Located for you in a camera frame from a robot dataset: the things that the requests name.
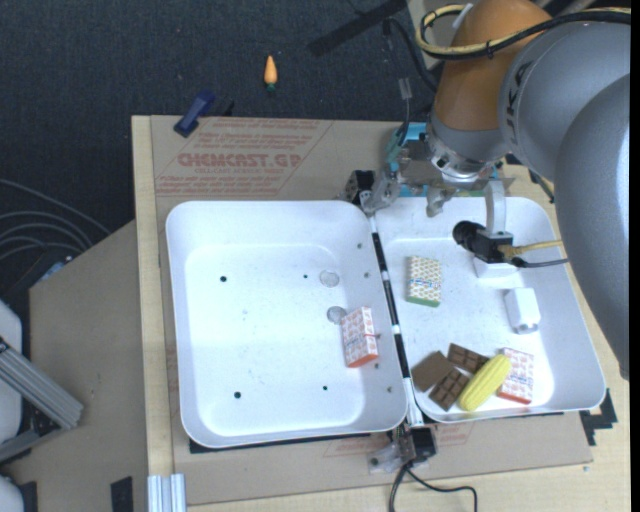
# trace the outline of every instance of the blue connector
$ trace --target blue connector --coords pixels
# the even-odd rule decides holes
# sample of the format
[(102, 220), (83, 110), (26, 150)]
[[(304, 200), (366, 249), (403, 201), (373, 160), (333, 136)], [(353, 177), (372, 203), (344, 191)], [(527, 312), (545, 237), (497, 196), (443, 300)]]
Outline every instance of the blue connector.
[(175, 124), (173, 129), (185, 138), (191, 135), (193, 130), (198, 127), (198, 117), (209, 112), (215, 99), (216, 97), (211, 91), (200, 91), (187, 113)]

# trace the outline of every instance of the white tray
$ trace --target white tray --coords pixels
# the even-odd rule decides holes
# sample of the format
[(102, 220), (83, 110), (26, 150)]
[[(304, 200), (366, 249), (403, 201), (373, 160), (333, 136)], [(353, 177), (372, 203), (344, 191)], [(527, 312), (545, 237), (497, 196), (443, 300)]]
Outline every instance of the white tray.
[[(407, 398), (369, 222), (351, 204), (187, 202), (166, 223), (180, 408), (211, 448), (393, 429)], [(338, 275), (337, 286), (320, 275)], [(347, 368), (327, 311), (372, 309)]]
[[(167, 219), (182, 422), (211, 448), (391, 430), (407, 412), (399, 355), (371, 238), (379, 232), (409, 367), (450, 343), (486, 356), (503, 347), (534, 355), (529, 406), (492, 397), (476, 412), (445, 412), (415, 391), (430, 418), (458, 422), (596, 407), (605, 394), (566, 268), (522, 269), (478, 279), (471, 253), (451, 233), (460, 220), (484, 224), (482, 198), (454, 198), (425, 215), (424, 198), (400, 198), (370, 220), (342, 201), (193, 201)], [(523, 245), (555, 238), (542, 208), (507, 198), (507, 230)], [(437, 308), (405, 300), (406, 258), (438, 259)], [(561, 257), (557, 248), (530, 261)], [(328, 271), (337, 286), (321, 282)], [(539, 331), (518, 335), (504, 294), (535, 290)], [(370, 306), (380, 357), (347, 368), (329, 308)]]
[[(507, 198), (506, 230), (514, 245), (555, 240), (545, 211), (525, 198)], [(376, 213), (376, 223), (389, 270), (405, 353), (410, 367), (430, 353), (445, 356), (456, 343), (491, 357), (503, 347), (533, 354), (533, 401), (528, 406), (491, 397), (473, 413), (454, 404), (448, 412), (427, 392), (416, 391), (416, 402), (440, 422), (523, 414), (591, 409), (603, 400), (606, 387), (589, 332), (564, 265), (520, 269), (507, 277), (478, 279), (473, 255), (452, 239), (462, 220), (485, 225), (483, 198), (453, 198), (435, 218), (425, 215), (424, 200), (398, 199)], [(406, 257), (437, 259), (442, 265), (442, 300), (437, 308), (409, 303)], [(542, 262), (562, 258), (557, 247), (525, 253), (523, 259)], [(539, 330), (516, 334), (507, 318), (504, 295), (533, 288), (541, 314)]]

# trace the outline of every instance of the cable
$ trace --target cable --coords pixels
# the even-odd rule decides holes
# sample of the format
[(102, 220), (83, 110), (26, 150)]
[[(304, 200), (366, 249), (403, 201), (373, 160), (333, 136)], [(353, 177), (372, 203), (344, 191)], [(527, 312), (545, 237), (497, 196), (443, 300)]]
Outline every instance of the cable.
[(405, 102), (407, 104), (407, 108), (404, 121), (396, 132), (396, 134), (398, 135), (398, 146), (404, 145), (405, 139), (407, 138), (407, 133), (409, 133), (409, 125), (411, 124), (411, 104), (409, 99), (406, 99)]
[(409, 470), (409, 464), (410, 462), (407, 462), (400, 468), (395, 480), (393, 481), (393, 485), (391, 486), (391, 493), (389, 494), (389, 512), (396, 512), (396, 508), (394, 506), (394, 502), (396, 501), (396, 494), (398, 493), (398, 488), (402, 483), (402, 479), (404, 478), (405, 473)]
[(60, 247), (62, 249), (75, 251), (78, 254), (80, 254), (82, 252), (82, 251), (78, 250), (77, 247), (74, 247), (73, 245), (69, 245), (69, 244), (59, 244), (59, 243), (55, 243), (55, 242), (47, 243), (44, 246), (40, 246), (38, 244), (30, 244), (30, 245), (23, 245), (22, 247), (18, 247), (16, 249), (12, 249), (11, 251), (5, 252), (4, 254), (0, 255), (0, 261), (5, 260), (9, 256), (13, 256), (14, 254), (17, 254), (17, 253), (20, 253), (20, 252), (28, 251), (28, 250), (31, 250), (31, 249), (43, 249), (43, 248), (47, 248), (47, 247)]
[(425, 32), (437, 19), (443, 16), (460, 14), (464, 8), (464, 5), (447, 5), (436, 9), (435, 11), (428, 12), (423, 16), (420, 25), (416, 29), (416, 44), (428, 55), (443, 60), (465, 60), (485, 56), (491, 58), (498, 50), (502, 50), (517, 41), (565, 23), (572, 23), (576, 21), (606, 21), (631, 25), (631, 9), (610, 7), (587, 9), (572, 14), (558, 16), (551, 20), (538, 23), (537, 25), (527, 29), (513, 32), (507, 36), (489, 40), (484, 43), (466, 46), (437, 46), (427, 41)]
[(525, 252), (535, 251), (537, 249), (547, 249), (549, 247), (559, 247), (562, 245), (562, 240), (549, 240), (548, 242), (538, 242), (529, 245), (499, 245), (498, 250), (504, 254), (507, 259), (512, 259), (514, 256), (519, 256)]
[(450, 489), (443, 489), (442, 487), (434, 487), (433, 485), (428, 484), (424, 480), (421, 480), (409, 468), (407, 468), (407, 473), (409, 473), (411, 478), (413, 478), (420, 485), (423, 485), (424, 487), (426, 487), (427, 489), (431, 489), (432, 491), (437, 491), (437, 492), (471, 491), (471, 493), (473, 494), (473, 511), (478, 512), (478, 493), (473, 487), (469, 485), (463, 485), (462, 487), (452, 487)]
[(424, 63), (420, 59), (420, 55), (416, 53), (415, 45), (411, 42), (411, 37), (409, 36), (409, 33), (402, 26), (402, 24), (395, 18), (386, 18), (382, 23), (383, 23), (382, 33), (385, 37), (387, 37), (388, 45), (390, 45), (388, 38), (391, 35), (391, 25), (396, 27), (396, 29), (398, 30), (398, 33), (400, 34), (400, 37), (402, 38), (402, 40), (404, 41), (404, 44), (409, 50), (409, 55), (411, 56), (411, 60), (413, 62), (413, 65), (416, 68), (416, 71), (418, 72), (418, 75), (420, 75), (420, 78), (422, 78), (422, 81), (426, 84), (429, 90), (433, 94), (435, 94), (438, 89), (438, 82), (435, 79), (435, 77), (428, 70), (425, 70), (425, 68), (423, 67)]
[(81, 252), (87, 250), (87, 248), (88, 248), (88, 247), (86, 247), (84, 242), (82, 240), (80, 240), (80, 238), (78, 238), (75, 234), (73, 234), (68, 229), (61, 228), (60, 226), (56, 226), (54, 224), (49, 224), (49, 223), (45, 223), (45, 222), (34, 222), (34, 223), (31, 223), (31, 224), (21, 224), (20, 226), (15, 226), (13, 228), (7, 229), (6, 231), (0, 233), (0, 240), (2, 240), (3, 238), (7, 237), (11, 233), (15, 233), (16, 231), (22, 231), (22, 230), (25, 230), (25, 229), (48, 229), (50, 231), (57, 231), (58, 233), (62, 233), (63, 235), (65, 235), (65, 236), (69, 237), (71, 240), (73, 240), (77, 244), (77, 246), (78, 246), (78, 248), (80, 249)]
[(92, 219), (91, 217), (89, 217), (88, 215), (85, 215), (84, 213), (82, 213), (79, 210), (76, 210), (75, 208), (73, 208), (72, 206), (68, 206), (60, 201), (58, 201), (57, 199), (53, 199), (52, 197), (49, 197), (41, 192), (38, 192), (37, 190), (34, 190), (32, 188), (26, 187), (24, 185), (20, 185), (19, 183), (16, 183), (14, 181), (9, 181), (9, 180), (5, 180), (4, 178), (0, 178), (0, 185), (4, 185), (6, 187), (11, 187), (11, 188), (15, 188), (17, 190), (20, 190), (22, 192), (26, 192), (27, 194), (31, 194), (39, 199), (42, 199), (44, 201), (48, 201), (51, 204), (54, 204), (60, 208), (63, 208), (75, 215), (77, 215), (78, 217), (81, 217), (82, 219), (86, 220), (87, 222), (93, 224), (95, 227), (97, 227), (100, 231), (102, 231), (104, 234), (106, 235), (110, 235), (111, 231), (109, 231), (104, 225), (102, 225), (101, 223), (99, 223), (97, 220)]
[(542, 268), (542, 267), (551, 267), (553, 265), (564, 265), (565, 263), (569, 263), (568, 258), (563, 258), (560, 260), (541, 261), (536, 263), (530, 263), (528, 261), (524, 261), (522, 258), (513, 258), (505, 261), (518, 268)]
[(16, 242), (29, 242), (38, 245), (38, 247), (46, 247), (47, 245), (42, 240), (38, 240), (37, 238), (32, 238), (30, 236), (10, 236), (5, 240), (0, 240), (0, 247), (3, 245), (14, 244)]
[(4, 215), (0, 215), (0, 221), (1, 220), (5, 220), (5, 219), (11, 219), (11, 218), (14, 218), (14, 217), (26, 217), (26, 216), (45, 217), (47, 219), (54, 219), (54, 220), (56, 220), (56, 221), (58, 221), (58, 222), (60, 222), (60, 223), (62, 223), (64, 225), (68, 226), (69, 228), (75, 230), (76, 233), (78, 233), (78, 235), (80, 235), (82, 237), (82, 239), (85, 242), (87, 247), (93, 246), (93, 243), (91, 242), (91, 239), (76, 224), (74, 224), (73, 222), (68, 221), (64, 217), (60, 217), (59, 215), (55, 215), (53, 213), (37, 212), (37, 211), (21, 211), (21, 212), (5, 213)]
[(478, 493), (476, 492), (476, 490), (468, 485), (464, 485), (462, 487), (452, 487), (450, 489), (444, 489), (442, 487), (435, 487), (431, 484), (428, 484), (427, 482), (425, 482), (424, 480), (418, 478), (413, 471), (411, 471), (411, 466), (412, 466), (412, 462), (409, 461), (407, 462), (405, 465), (403, 465), (400, 470), (398, 471), (398, 474), (396, 475), (395, 480), (393, 481), (393, 485), (391, 486), (391, 493), (389, 494), (389, 512), (395, 512), (395, 499), (396, 499), (396, 494), (398, 494), (398, 489), (400, 487), (400, 484), (402, 483), (402, 479), (404, 478), (404, 475), (406, 473), (409, 473), (409, 475), (416, 481), (418, 482), (420, 485), (426, 487), (427, 489), (431, 489), (432, 491), (437, 491), (437, 492), (459, 492), (459, 491), (471, 491), (471, 493), (473, 494), (473, 511), (474, 512), (478, 512)]

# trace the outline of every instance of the yellow corn cob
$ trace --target yellow corn cob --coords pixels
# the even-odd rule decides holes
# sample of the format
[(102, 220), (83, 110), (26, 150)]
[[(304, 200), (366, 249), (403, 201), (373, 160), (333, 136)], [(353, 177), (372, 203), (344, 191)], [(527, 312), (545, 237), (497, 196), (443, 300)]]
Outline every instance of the yellow corn cob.
[(498, 354), (484, 363), (464, 387), (458, 404), (465, 411), (475, 411), (495, 393), (511, 371), (511, 361)]

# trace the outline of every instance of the black cable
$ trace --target black cable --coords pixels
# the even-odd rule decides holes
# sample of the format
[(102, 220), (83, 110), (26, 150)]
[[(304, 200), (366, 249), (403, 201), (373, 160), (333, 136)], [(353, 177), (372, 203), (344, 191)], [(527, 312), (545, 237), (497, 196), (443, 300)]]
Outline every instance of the black cable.
[(434, 487), (433, 485), (428, 484), (424, 480), (421, 480), (420, 478), (418, 478), (413, 473), (413, 471), (411, 471), (409, 468), (407, 468), (407, 473), (409, 473), (411, 478), (413, 478), (420, 485), (423, 485), (424, 487), (426, 487), (427, 489), (431, 489), (432, 491), (437, 491), (437, 492), (471, 491), (471, 493), (473, 494), (473, 512), (478, 512), (478, 493), (476, 492), (476, 490), (473, 487), (471, 487), (469, 485), (463, 485), (462, 487), (452, 487), (450, 489), (444, 489), (442, 487)]
[(530, 263), (528, 261), (523, 260), (522, 258), (512, 258), (507, 260), (507, 263), (518, 267), (518, 268), (541, 268), (541, 267), (551, 267), (553, 265), (563, 265), (568, 263), (568, 258), (563, 258), (560, 260), (551, 260), (551, 261), (541, 261), (539, 263)]
[(110, 235), (111, 234), (111, 231), (109, 231), (105, 226), (100, 224), (97, 220), (92, 219), (88, 215), (82, 213), (79, 210), (76, 210), (72, 206), (64, 204), (64, 203), (58, 201), (57, 199), (53, 199), (52, 197), (49, 197), (48, 195), (43, 194), (42, 192), (38, 192), (37, 190), (29, 188), (29, 187), (27, 187), (25, 185), (21, 185), (20, 183), (16, 183), (14, 181), (5, 180), (3, 178), (0, 178), (0, 185), (4, 185), (6, 187), (15, 188), (17, 190), (21, 190), (22, 192), (26, 192), (27, 194), (31, 194), (31, 195), (33, 195), (35, 197), (38, 197), (38, 198), (40, 198), (40, 199), (42, 199), (44, 201), (48, 201), (51, 204), (54, 204), (54, 205), (56, 205), (56, 206), (58, 206), (60, 208), (63, 208), (65, 210), (67, 210), (68, 212), (71, 212), (71, 213), (77, 215), (78, 217), (83, 218), (87, 222), (89, 222), (89, 223), (93, 224), (95, 227), (97, 227), (105, 235)]
[(536, 173), (534, 173), (531, 169), (528, 169), (528, 171), (529, 171), (529, 178), (531, 179), (531, 181), (533, 183), (535, 183), (536, 185), (540, 186), (542, 191), (549, 198), (549, 203), (551, 203), (551, 204), (555, 203), (556, 202), (555, 195), (553, 194), (553, 191), (544, 182), (544, 180), (540, 179), (540, 177)]
[(409, 99), (406, 99), (407, 109), (404, 116), (404, 121), (402, 122), (402, 126), (396, 132), (398, 135), (398, 146), (402, 146), (407, 138), (407, 133), (409, 133), (409, 124), (411, 124), (411, 104)]
[(402, 24), (395, 18), (386, 18), (382, 22), (383, 35), (387, 37), (387, 41), (389, 41), (388, 37), (390, 37), (391, 35), (391, 25), (396, 27), (398, 33), (400, 34), (400, 37), (409, 50), (409, 55), (411, 56), (411, 60), (413, 61), (413, 65), (415, 66), (418, 75), (420, 75), (420, 78), (422, 78), (422, 81), (426, 84), (429, 90), (433, 94), (435, 94), (438, 89), (438, 82), (435, 77), (423, 67), (424, 62), (420, 59), (420, 54), (416, 52), (416, 45), (411, 40), (411, 37), (409, 37), (409, 33), (405, 30)]
[(14, 254), (18, 254), (20, 252), (30, 251), (32, 249), (47, 249), (49, 247), (59, 247), (61, 249), (67, 249), (69, 251), (74, 251), (77, 254), (82, 253), (82, 251), (74, 245), (61, 244), (57, 242), (46, 242), (44, 246), (41, 246), (40, 244), (30, 244), (30, 245), (23, 245), (22, 247), (17, 247), (16, 249), (12, 249), (11, 251), (1, 254), (0, 261), (6, 260), (8, 257), (13, 256)]
[(461, 487), (452, 487), (450, 489), (446, 489), (446, 488), (442, 488), (442, 487), (435, 487), (431, 484), (428, 484), (427, 482), (425, 482), (424, 480), (420, 479), (418, 476), (416, 476), (413, 471), (411, 471), (411, 466), (413, 465), (413, 463), (411, 461), (407, 462), (404, 466), (402, 466), (400, 468), (400, 470), (398, 471), (398, 474), (396, 475), (395, 480), (393, 481), (393, 485), (391, 486), (391, 493), (389, 494), (389, 512), (395, 512), (395, 499), (396, 499), (396, 494), (398, 494), (398, 488), (400, 487), (400, 484), (402, 483), (402, 479), (404, 478), (404, 475), (409, 473), (409, 475), (411, 476), (411, 478), (413, 478), (416, 482), (418, 482), (420, 485), (426, 487), (427, 489), (430, 489), (432, 491), (437, 491), (437, 492), (459, 492), (459, 491), (470, 491), (473, 494), (473, 511), (474, 512), (478, 512), (478, 493), (476, 492), (476, 490), (469, 486), (469, 485), (463, 485)]
[(38, 212), (38, 211), (20, 211), (20, 212), (11, 212), (11, 213), (5, 213), (3, 215), (0, 215), (0, 220), (7, 220), (7, 219), (14, 219), (16, 217), (45, 217), (47, 219), (53, 219), (57, 222), (60, 222), (62, 224), (64, 224), (65, 226), (68, 226), (69, 228), (73, 229), (76, 233), (78, 233), (82, 239), (84, 240), (85, 244), (87, 245), (87, 247), (91, 247), (93, 245), (93, 243), (91, 242), (91, 239), (87, 236), (87, 234), (81, 229), (79, 228), (76, 224), (74, 224), (71, 221), (68, 221), (67, 219), (65, 219), (64, 217), (60, 217), (59, 215), (55, 215), (52, 213), (47, 213), (47, 212)]
[[(422, 40), (427, 43), (427, 39), (425, 36), (425, 32), (430, 25), (425, 25), (424, 20), (431, 13), (427, 13), (422, 17), (421, 28), (420, 28), (420, 37)], [(448, 15), (457, 15), (458, 12), (447, 13), (443, 16)], [(559, 25), (563, 25), (565, 23), (573, 23), (573, 22), (585, 22), (585, 21), (603, 21), (603, 22), (611, 22), (611, 23), (622, 23), (625, 25), (631, 25), (631, 14), (625, 12), (618, 11), (581, 11), (572, 14), (565, 14), (563, 16), (558, 16), (557, 18), (553, 18), (548, 21), (543, 21), (542, 23), (538, 23), (528, 29), (522, 30), (514, 34), (513, 36), (505, 39), (504, 41), (496, 44), (491, 44), (491, 41), (487, 41), (483, 50), (475, 50), (469, 51), (465, 53), (438, 53), (431, 52), (422, 48), (427, 55), (431, 55), (432, 57), (436, 57), (442, 60), (467, 60), (467, 59), (475, 59), (478, 57), (485, 57), (493, 55), (493, 53), (498, 50), (502, 50), (507, 46), (511, 46), (512, 44), (529, 37), (530, 35), (537, 34), (538, 32), (543, 32), (545, 30), (549, 30), (551, 28), (557, 27)]]
[(396, 475), (395, 480), (393, 481), (393, 485), (391, 486), (391, 493), (389, 494), (389, 512), (396, 512), (394, 502), (396, 500), (396, 494), (398, 493), (398, 488), (402, 483), (402, 479), (404, 478), (405, 473), (409, 470), (409, 464), (407, 463), (400, 468), (398, 474)]
[(74, 233), (72, 233), (68, 229), (62, 228), (60, 226), (56, 226), (55, 224), (49, 224), (49, 223), (43, 223), (43, 222), (21, 224), (19, 226), (14, 226), (10, 229), (7, 229), (6, 231), (0, 233), (0, 241), (4, 240), (11, 233), (15, 233), (16, 231), (29, 230), (29, 229), (48, 229), (50, 231), (62, 233), (63, 235), (73, 240), (78, 246), (78, 248), (80, 248), (82, 251), (86, 251), (88, 249), (85, 243), (78, 236), (76, 236)]

